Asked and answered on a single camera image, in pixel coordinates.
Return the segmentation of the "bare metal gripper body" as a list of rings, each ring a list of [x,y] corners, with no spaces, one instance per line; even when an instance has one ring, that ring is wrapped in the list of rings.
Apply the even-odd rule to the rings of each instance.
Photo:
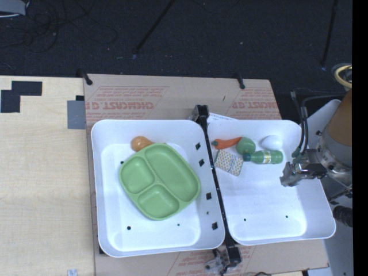
[[[337,150],[317,147],[308,149],[301,161],[300,169],[303,174],[313,178],[330,178],[341,185],[352,185],[352,152],[351,150]]]

